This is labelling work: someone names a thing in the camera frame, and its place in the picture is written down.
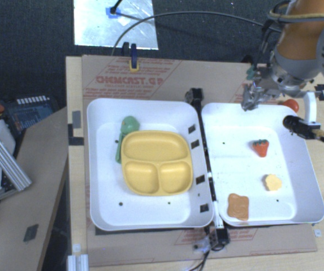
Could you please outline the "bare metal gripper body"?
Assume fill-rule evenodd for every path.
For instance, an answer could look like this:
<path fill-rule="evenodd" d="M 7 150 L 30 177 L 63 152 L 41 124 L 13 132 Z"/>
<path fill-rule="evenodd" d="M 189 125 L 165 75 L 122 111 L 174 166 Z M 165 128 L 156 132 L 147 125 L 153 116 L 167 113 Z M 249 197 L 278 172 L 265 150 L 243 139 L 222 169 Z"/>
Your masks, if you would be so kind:
<path fill-rule="evenodd" d="M 263 92 L 263 102 L 280 95 L 292 98 L 302 98 L 306 91 L 306 81 L 296 78 L 283 70 L 280 66 L 258 67 L 248 70 L 248 85 L 250 93 L 253 91 Z"/>

